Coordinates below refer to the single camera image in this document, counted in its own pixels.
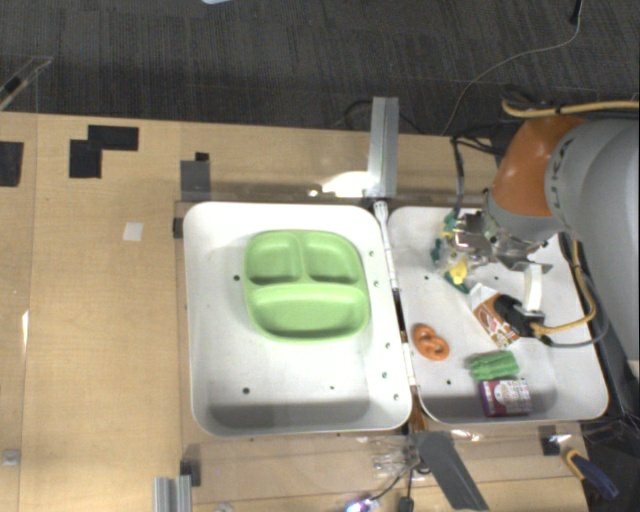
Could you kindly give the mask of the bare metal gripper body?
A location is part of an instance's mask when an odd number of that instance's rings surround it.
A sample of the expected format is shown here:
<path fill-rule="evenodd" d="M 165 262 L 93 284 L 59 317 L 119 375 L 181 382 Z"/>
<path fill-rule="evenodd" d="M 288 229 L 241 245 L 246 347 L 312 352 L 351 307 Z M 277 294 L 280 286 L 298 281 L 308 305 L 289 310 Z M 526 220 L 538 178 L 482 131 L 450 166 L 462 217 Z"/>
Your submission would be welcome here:
<path fill-rule="evenodd" d="M 485 235 L 485 215 L 482 211 L 462 213 L 453 228 L 453 247 L 466 256 L 469 266 L 497 263 L 493 246 Z"/>

